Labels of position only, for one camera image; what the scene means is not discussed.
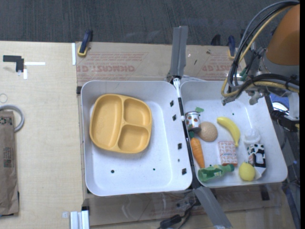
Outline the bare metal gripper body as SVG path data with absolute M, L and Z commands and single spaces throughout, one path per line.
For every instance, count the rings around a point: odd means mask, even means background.
M 263 66 L 263 55 L 265 50 L 260 47 L 250 46 L 245 54 L 245 68 L 242 70 L 242 93 L 265 94 L 268 92 L 268 81 L 261 77 L 262 74 L 267 74 Z

